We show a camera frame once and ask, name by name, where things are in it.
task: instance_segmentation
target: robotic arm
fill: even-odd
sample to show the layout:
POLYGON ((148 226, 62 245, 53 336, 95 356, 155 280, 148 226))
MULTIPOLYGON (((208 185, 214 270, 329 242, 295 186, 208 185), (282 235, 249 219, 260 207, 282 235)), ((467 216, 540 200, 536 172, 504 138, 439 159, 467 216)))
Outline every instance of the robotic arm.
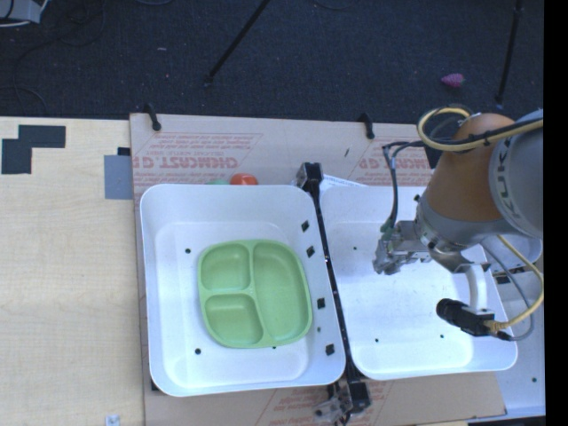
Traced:
POLYGON ((529 252, 537 248, 536 256, 529 257, 538 258, 543 239, 542 124, 542 110, 516 122, 499 114, 470 115, 460 107, 427 113, 418 123, 419 135, 425 145, 443 153, 418 201, 414 221, 383 226, 373 261, 375 271, 393 274, 403 264, 433 259, 450 272, 465 272, 470 305, 443 299, 438 315, 472 335, 506 338, 501 330, 511 323, 495 322, 485 308, 486 267, 470 262, 462 251, 501 240, 517 261, 520 258, 536 270, 509 240, 531 249, 529 252), (426 123, 442 113, 465 117, 451 140, 425 134, 426 123))

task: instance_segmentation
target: white tray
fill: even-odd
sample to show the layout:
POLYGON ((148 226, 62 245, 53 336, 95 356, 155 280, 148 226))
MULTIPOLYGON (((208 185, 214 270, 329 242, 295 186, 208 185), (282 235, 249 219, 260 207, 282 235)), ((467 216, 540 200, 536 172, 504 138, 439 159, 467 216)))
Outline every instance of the white tray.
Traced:
MULTIPOLYGON (((423 188, 400 187, 398 219, 413 220, 414 197, 423 188)), ((517 344, 491 336, 473 337, 436 314, 442 298, 469 303, 464 274, 436 262, 407 264, 393 275, 372 265, 380 227, 391 213, 392 188, 333 187, 321 197, 329 254, 343 307, 355 366, 376 380, 507 369, 517 360, 517 344)), ((466 253, 485 261, 477 246, 466 253)), ((491 273, 488 305, 506 320, 491 273)))
POLYGON ((185 397, 327 385, 341 377, 343 340, 307 193, 289 185, 156 185, 141 198, 140 218, 150 373, 161 391, 185 397), (313 320, 295 343, 233 349, 206 329, 197 285, 199 255, 210 245, 247 239, 280 241, 302 261, 313 320), (325 307, 319 308, 318 300, 325 307))

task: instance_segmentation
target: orange ball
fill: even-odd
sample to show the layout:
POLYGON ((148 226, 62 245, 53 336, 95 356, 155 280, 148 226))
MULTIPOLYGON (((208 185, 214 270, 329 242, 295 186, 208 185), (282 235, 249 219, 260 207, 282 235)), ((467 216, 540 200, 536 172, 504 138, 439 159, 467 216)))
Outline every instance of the orange ball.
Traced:
POLYGON ((258 180, 254 175, 239 173, 231 177, 231 185, 258 185, 258 180))

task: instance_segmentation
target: yellow cable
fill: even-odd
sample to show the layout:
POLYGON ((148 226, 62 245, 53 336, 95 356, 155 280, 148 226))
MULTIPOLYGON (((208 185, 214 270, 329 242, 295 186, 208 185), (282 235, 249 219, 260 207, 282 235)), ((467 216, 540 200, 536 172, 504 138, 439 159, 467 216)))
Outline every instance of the yellow cable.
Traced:
POLYGON ((467 112, 466 110, 464 110, 462 108, 459 108, 459 107, 440 107, 440 108, 437 108, 437 109, 433 109, 433 110, 427 112, 426 114, 424 114, 422 116, 422 118, 420 119, 420 121, 418 122, 417 127, 416 127, 416 129, 418 130, 418 135, 420 136, 420 139, 422 140, 422 142, 424 142, 424 144, 426 144, 427 146, 430 146, 430 147, 432 147, 436 150, 441 150, 443 152, 461 152, 461 151, 465 151, 465 150, 470 150, 472 148, 476 148, 478 146, 483 146, 487 143, 491 143, 491 142, 494 142, 494 141, 502 139, 502 138, 508 138, 510 136, 514 136, 514 135, 520 134, 522 132, 536 130, 537 128, 540 128, 540 127, 543 126, 543 119, 540 119, 536 122, 531 122, 531 123, 528 123, 524 126, 513 127, 511 130, 504 131, 501 134, 495 134, 493 136, 489 136, 487 138, 476 140, 474 142, 464 142, 463 144, 457 144, 457 145, 442 144, 442 143, 439 143, 439 142, 435 142, 434 140, 431 140, 424 133, 424 126, 426 125, 426 122, 435 114, 448 114, 448 113, 460 114, 460 115, 463 115, 465 117, 470 117, 469 112, 467 112))
POLYGON ((537 275, 540 281, 540 294, 536 301, 532 304, 531 307, 527 308, 524 312, 517 315, 514 319, 508 320, 506 322, 499 322, 497 320, 486 320, 484 325, 488 327, 492 332, 496 333, 504 328, 510 327, 515 325, 516 323, 520 322, 523 319, 526 319, 529 315, 536 311, 536 309, 540 306, 540 304, 544 301, 544 276, 539 271, 539 269, 529 260, 526 259, 520 252, 517 251, 502 235, 497 235, 499 240, 509 249, 511 250, 515 256, 523 261, 533 272, 537 275))

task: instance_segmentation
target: red object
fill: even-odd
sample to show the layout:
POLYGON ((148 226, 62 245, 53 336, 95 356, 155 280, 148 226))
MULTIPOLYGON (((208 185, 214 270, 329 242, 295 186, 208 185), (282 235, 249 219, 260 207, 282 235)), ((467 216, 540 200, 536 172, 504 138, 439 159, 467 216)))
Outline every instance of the red object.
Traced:
POLYGON ((258 185, 258 180, 250 174, 234 174, 231 177, 231 185, 258 185))
POLYGON ((441 81, 448 87, 459 89, 465 82, 465 77, 463 77, 463 75, 461 75, 460 73, 453 73, 450 75, 445 75, 444 77, 442 77, 441 81))

